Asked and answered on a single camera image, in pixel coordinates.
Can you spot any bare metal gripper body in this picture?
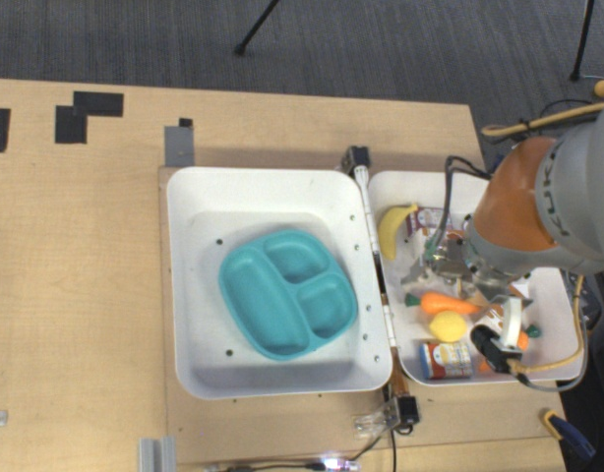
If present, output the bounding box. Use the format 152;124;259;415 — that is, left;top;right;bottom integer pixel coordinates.
426;237;520;300

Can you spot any yellow lemon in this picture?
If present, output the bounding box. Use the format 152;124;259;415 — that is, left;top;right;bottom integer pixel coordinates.
428;310;468;344

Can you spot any yellow banana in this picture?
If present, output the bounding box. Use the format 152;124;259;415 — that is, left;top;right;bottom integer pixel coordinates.
377;203;420;262

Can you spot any purple and white packet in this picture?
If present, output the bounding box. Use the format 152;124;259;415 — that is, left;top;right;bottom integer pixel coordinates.
404;206;453;238

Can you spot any thin black and white rod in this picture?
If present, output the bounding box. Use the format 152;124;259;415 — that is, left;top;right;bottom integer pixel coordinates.
352;164;398;349

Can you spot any red and white can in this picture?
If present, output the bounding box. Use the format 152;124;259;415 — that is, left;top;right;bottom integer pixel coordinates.
418;340;475;382

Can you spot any small orange carrot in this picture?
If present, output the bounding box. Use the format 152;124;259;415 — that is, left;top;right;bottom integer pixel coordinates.
515;324;544;352

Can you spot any white plastic tray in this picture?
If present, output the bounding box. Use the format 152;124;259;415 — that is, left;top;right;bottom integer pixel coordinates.
367;170;587;387
165;166;394;401

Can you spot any teal divided plate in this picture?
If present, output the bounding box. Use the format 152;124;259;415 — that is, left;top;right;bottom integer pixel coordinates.
217;229;360;363

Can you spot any black tripod leg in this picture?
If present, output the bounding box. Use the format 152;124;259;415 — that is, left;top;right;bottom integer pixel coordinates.
233;0;303;58
569;0;604;83

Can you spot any black cylinder on white bracket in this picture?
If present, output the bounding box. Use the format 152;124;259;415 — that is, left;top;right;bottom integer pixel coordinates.
469;296;525;375

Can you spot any black block with thin wires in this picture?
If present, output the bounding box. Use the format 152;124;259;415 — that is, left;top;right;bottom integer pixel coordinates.
344;146;372;172
396;394;422;426

